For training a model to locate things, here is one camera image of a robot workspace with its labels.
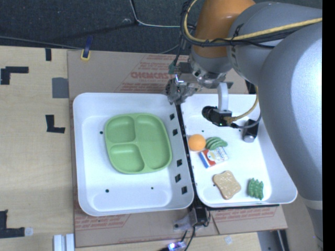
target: cardboard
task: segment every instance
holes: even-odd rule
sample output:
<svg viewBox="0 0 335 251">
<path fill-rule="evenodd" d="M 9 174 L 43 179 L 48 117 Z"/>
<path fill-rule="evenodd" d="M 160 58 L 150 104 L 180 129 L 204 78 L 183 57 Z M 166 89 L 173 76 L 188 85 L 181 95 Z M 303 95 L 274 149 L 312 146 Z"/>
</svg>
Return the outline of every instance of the cardboard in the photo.
<svg viewBox="0 0 335 251">
<path fill-rule="evenodd" d="M 94 217 L 85 214 L 77 202 L 75 146 L 72 105 L 74 98 L 93 93 L 163 93 L 168 80 L 168 67 L 174 55 L 92 51 L 88 61 L 80 59 L 81 51 L 68 51 L 71 156 L 74 194 L 74 225 L 76 247 L 120 243 L 138 243 L 162 239 L 180 239 L 173 222 L 185 217 L 187 209 Z M 180 56 L 179 61 L 187 61 Z M 245 81 L 233 70 L 227 73 L 233 82 L 231 94 L 247 94 Z M 215 93 L 203 89 L 199 93 Z M 281 206 L 211 211 L 208 227 L 201 227 L 195 236 L 213 236 L 241 232 L 286 229 Z"/>
</svg>

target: orange fruit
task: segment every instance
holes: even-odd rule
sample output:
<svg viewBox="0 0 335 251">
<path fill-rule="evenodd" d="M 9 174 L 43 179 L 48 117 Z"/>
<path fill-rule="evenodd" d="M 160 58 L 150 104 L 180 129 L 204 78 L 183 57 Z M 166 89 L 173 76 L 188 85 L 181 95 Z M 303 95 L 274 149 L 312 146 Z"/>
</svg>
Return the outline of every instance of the orange fruit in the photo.
<svg viewBox="0 0 335 251">
<path fill-rule="evenodd" d="M 188 138 L 188 147 L 192 151 L 201 151 L 206 146 L 205 138 L 200 134 L 194 134 Z"/>
</svg>

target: wooden table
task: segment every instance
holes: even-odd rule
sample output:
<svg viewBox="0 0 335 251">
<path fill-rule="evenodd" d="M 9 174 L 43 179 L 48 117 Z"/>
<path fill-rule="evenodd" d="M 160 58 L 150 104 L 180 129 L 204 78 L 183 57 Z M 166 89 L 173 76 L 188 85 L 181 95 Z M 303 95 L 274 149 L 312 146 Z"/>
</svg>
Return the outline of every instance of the wooden table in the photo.
<svg viewBox="0 0 335 251">
<path fill-rule="evenodd" d="M 52 79 L 67 78 L 65 49 L 0 47 L 0 68 L 28 66 L 0 85 L 0 211 L 8 210 L 7 228 L 31 227 L 32 236 L 0 239 L 0 250 L 48 251 L 57 234 L 74 232 L 69 99 L 52 97 Z M 46 115 L 55 127 L 47 132 Z M 260 251 L 257 232 L 196 237 L 189 250 Z M 169 241 L 76 248 L 76 250 L 156 251 Z"/>
</svg>

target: yellow cable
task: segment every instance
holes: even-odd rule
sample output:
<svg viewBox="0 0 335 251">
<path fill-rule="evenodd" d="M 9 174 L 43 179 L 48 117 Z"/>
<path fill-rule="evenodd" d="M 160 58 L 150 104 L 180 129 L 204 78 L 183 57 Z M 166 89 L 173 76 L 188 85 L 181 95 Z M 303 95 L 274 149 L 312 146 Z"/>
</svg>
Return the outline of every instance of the yellow cable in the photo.
<svg viewBox="0 0 335 251">
<path fill-rule="evenodd" d="M 199 42 L 199 43 L 205 43 L 205 42 L 212 42 L 214 39 L 199 39 L 196 37 L 193 37 L 188 30 L 187 27 L 187 17 L 188 17 L 188 13 L 190 11 L 190 9 L 192 8 L 192 6 L 197 2 L 198 0 L 194 0 L 186 14 L 185 14 L 185 19 L 184 19 L 184 31 L 185 34 L 187 35 L 187 37 L 193 41 Z M 283 25 L 283 26 L 279 26 L 279 27 L 275 27 L 275 28 L 270 28 L 270 29 L 266 29 L 266 30 L 262 30 L 262 31 L 257 31 L 257 32 L 253 32 L 253 33 L 249 33 L 247 35 L 241 35 L 241 36 L 237 36 L 237 37 L 230 37 L 230 38 L 226 38 L 225 40 L 243 40 L 243 39 L 248 39 L 248 38 L 253 38 L 253 37 L 257 37 L 257 36 L 262 36 L 262 35 L 267 35 L 269 33 L 274 33 L 274 32 L 278 32 L 278 31 L 283 31 L 283 30 L 287 30 L 287 29 L 292 29 L 292 28 L 296 28 L 296 27 L 300 27 L 300 26 L 305 26 L 305 25 L 310 25 L 310 24 L 315 24 L 318 22 L 321 22 L 322 18 L 316 18 L 316 19 L 310 19 L 310 20 L 305 20 L 305 21 L 300 21 L 300 22 L 295 22 L 292 24 L 287 24 L 287 25 Z"/>
<path fill-rule="evenodd" d="M 255 100 L 254 104 L 252 105 L 252 107 L 242 115 L 235 116 L 235 117 L 230 117 L 230 116 L 224 117 L 224 119 L 227 123 L 233 123 L 233 122 L 247 116 L 248 114 L 250 114 L 256 108 L 256 106 L 258 104 L 258 87 L 255 86 L 255 89 L 256 89 L 256 100 Z"/>
</svg>

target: green plate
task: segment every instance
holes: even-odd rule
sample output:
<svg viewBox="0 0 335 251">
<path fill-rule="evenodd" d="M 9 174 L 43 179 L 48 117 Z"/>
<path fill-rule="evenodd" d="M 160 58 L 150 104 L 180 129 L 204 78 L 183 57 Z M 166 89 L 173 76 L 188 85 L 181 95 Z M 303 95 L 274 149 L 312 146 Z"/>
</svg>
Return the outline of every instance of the green plate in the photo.
<svg viewBox="0 0 335 251">
<path fill-rule="evenodd" d="M 110 118 L 105 124 L 105 142 L 111 164 L 125 174 L 162 170 L 172 160 L 165 125 L 149 113 Z"/>
</svg>

